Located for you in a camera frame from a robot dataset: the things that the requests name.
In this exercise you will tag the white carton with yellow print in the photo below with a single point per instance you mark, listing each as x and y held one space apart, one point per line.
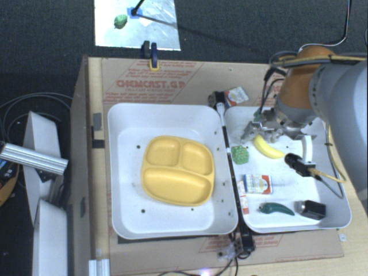
237 96

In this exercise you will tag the brown cardboard board red print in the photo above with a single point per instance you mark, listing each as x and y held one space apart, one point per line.
161 79

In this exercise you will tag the green round toy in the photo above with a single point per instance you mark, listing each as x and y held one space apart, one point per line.
120 22

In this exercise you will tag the white plastic tray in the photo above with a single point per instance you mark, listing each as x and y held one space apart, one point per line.
129 206
293 183

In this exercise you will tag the green broccoli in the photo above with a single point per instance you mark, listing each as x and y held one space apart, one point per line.
240 155

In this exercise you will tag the thin black and white rod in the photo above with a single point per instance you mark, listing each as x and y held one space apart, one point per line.
231 165

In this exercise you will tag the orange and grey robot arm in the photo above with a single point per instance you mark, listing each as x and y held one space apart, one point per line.
339 96

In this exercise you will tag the yellow divided plate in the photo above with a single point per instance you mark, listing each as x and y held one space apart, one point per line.
178 171

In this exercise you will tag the white carton with colour print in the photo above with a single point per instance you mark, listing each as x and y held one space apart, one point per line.
257 184

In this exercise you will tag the dark green pepper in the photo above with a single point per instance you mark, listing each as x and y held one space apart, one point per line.
276 208

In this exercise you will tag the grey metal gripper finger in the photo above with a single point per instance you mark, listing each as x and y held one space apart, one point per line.
274 135
249 129

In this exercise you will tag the black cylinder on white bracket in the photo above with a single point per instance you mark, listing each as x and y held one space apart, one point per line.
296 161

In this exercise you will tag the yellow banana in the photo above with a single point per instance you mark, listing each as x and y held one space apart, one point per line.
267 149

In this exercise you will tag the red and white packet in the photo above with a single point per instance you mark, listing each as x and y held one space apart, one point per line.
243 197

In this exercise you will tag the black and silver box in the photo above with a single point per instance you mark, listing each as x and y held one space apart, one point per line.
313 210

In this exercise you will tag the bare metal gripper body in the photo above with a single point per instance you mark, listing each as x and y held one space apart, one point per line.
283 126

